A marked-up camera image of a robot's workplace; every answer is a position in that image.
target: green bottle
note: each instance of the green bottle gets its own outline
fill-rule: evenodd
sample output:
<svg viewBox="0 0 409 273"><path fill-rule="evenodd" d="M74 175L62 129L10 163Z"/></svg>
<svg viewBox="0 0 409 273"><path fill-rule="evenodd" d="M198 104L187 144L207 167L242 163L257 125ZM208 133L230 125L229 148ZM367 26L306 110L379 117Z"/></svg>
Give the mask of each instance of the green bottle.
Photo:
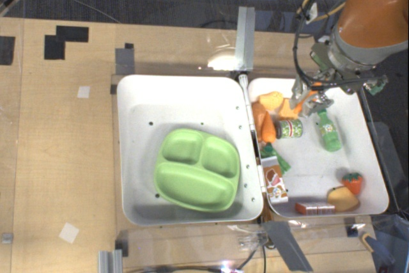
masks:
<svg viewBox="0 0 409 273"><path fill-rule="evenodd" d="M329 152L336 152L341 149L342 145L334 122L328 118L326 109L318 111L318 116L320 117L320 124L318 126L324 140L325 149Z"/></svg>

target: green plate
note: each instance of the green plate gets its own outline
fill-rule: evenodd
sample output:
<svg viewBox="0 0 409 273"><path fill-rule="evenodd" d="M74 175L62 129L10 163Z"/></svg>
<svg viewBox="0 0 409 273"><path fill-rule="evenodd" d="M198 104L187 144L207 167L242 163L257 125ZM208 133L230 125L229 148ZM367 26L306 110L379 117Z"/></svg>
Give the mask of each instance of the green plate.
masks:
<svg viewBox="0 0 409 273"><path fill-rule="evenodd" d="M156 161L154 182L161 197L202 212L228 209L236 196L240 157L229 142L209 133L169 133Z"/></svg>

